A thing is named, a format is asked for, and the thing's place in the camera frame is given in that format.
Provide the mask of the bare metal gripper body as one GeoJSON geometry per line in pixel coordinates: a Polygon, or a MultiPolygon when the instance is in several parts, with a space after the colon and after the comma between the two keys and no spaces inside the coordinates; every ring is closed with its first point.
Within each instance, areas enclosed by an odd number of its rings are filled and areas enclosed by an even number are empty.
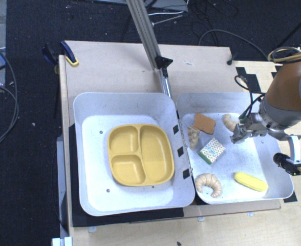
{"type": "Polygon", "coordinates": [[[265,136],[266,127],[262,124],[261,117],[258,113],[250,113],[240,119],[240,133],[242,137],[265,136]]]}

